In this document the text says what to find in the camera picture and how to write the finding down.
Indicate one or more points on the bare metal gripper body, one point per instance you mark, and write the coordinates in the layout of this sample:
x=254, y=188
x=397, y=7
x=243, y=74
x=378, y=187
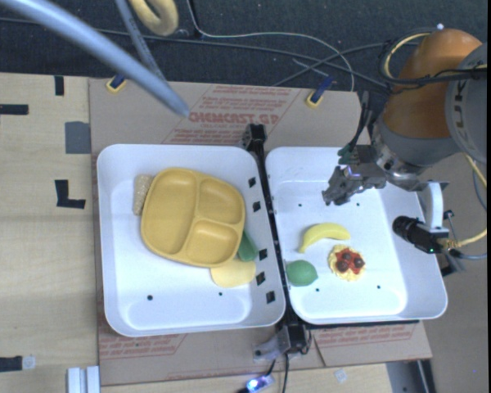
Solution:
x=370, y=170

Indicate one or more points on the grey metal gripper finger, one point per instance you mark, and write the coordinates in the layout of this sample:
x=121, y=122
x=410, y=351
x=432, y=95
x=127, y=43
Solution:
x=339, y=182
x=352, y=190

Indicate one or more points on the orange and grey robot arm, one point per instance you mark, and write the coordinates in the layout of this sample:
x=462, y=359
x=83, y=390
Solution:
x=421, y=105

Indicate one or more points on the yellow banana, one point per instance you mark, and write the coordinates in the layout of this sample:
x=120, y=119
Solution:
x=325, y=231

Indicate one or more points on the toy spaghetti with meatballs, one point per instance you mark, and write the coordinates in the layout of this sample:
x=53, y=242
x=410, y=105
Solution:
x=347, y=262

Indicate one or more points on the thin black rod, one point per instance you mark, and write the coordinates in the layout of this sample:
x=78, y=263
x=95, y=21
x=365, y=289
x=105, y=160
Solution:
x=272, y=219

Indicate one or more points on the green toy lime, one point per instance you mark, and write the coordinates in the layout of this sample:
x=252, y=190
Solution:
x=300, y=273

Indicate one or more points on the white plastic tray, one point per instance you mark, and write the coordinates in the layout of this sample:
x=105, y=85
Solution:
x=372, y=301
x=176, y=301

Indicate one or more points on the green toy pickle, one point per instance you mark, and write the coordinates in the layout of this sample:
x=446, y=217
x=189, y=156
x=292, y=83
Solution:
x=247, y=250

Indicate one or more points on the pale yellow toy chip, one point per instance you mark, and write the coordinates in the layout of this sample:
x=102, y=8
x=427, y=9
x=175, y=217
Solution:
x=235, y=274

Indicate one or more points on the yellow divided plate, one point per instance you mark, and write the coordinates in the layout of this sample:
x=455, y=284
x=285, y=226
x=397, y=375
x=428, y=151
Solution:
x=188, y=215

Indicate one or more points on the brown cardboard board, red print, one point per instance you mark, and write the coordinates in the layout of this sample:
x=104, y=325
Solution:
x=147, y=113

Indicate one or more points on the black cylinder on white bracket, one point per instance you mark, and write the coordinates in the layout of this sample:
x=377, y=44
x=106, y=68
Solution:
x=413, y=231

